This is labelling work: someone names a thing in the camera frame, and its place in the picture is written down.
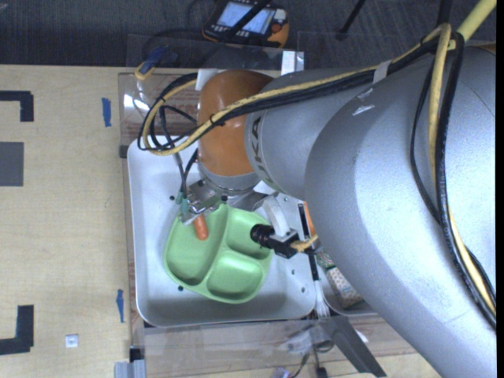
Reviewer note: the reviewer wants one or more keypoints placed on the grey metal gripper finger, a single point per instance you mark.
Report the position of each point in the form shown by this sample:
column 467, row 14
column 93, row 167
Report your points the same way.
column 206, row 210
column 188, row 219

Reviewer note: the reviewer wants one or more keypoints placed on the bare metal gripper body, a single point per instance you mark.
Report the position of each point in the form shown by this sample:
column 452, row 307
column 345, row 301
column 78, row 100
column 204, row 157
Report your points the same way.
column 205, row 196

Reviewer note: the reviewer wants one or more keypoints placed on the orange carrot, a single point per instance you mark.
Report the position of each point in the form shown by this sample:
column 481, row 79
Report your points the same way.
column 202, row 228

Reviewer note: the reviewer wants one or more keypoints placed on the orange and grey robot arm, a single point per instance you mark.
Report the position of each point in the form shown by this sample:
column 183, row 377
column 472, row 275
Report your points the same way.
column 354, row 195

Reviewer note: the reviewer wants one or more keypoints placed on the green divided plate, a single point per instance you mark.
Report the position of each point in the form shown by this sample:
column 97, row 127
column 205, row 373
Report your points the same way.
column 204, row 258

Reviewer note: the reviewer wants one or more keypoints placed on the green and white packet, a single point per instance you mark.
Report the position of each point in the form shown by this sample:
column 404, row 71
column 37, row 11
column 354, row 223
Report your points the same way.
column 325, row 260

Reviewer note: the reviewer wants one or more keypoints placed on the thin black and white rod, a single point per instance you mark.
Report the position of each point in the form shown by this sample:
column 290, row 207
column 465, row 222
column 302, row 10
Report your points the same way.
column 319, row 293

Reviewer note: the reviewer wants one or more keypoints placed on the pale patterned packet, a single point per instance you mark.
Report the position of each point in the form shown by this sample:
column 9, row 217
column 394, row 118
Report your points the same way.
column 343, row 287

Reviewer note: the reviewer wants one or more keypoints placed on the black cylinder on white bracket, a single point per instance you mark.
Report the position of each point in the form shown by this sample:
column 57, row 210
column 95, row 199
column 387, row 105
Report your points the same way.
column 281, row 242

